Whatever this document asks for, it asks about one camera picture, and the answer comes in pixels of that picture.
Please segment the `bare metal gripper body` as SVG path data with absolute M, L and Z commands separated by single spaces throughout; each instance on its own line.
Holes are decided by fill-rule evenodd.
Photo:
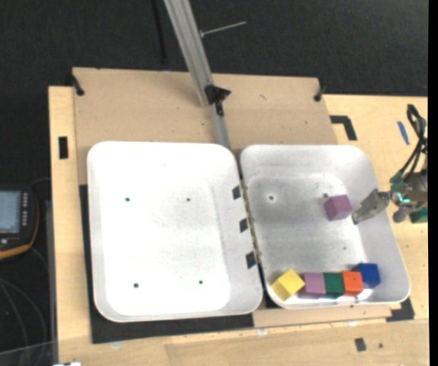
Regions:
M 407 209 L 422 209 L 427 206 L 427 170 L 397 172 L 390 178 L 390 197 L 394 204 Z

